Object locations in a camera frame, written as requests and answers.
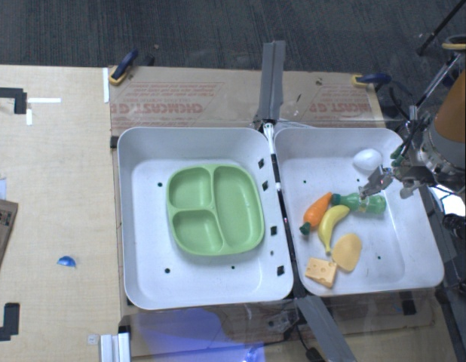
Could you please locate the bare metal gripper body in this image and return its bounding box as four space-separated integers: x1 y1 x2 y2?
391 144 466 189

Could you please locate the white egg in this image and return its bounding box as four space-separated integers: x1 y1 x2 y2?
352 148 384 172

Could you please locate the green bottle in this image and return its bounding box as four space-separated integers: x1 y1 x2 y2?
331 192 388 215

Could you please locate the white plastic tray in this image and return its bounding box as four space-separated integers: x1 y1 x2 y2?
273 127 446 298
117 126 295 311

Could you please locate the yellow banana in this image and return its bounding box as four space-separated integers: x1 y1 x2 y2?
317 204 351 256

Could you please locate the orange carrot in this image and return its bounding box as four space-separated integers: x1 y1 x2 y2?
299 192 334 236

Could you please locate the pale yellow potato crisp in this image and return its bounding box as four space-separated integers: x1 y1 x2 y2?
331 232 363 273

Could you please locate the yellow cheese wedge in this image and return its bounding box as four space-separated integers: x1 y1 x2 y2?
305 256 339 290

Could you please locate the green divided plate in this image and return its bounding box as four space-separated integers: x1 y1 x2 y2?
166 164 266 257

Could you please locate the brown cardboard board red print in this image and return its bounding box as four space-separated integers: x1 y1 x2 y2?
108 65 437 357

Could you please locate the brown paper packet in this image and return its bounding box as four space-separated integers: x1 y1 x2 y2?
0 197 20 294

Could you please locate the black cylinder on white bracket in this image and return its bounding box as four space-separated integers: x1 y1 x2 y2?
431 185 466 239

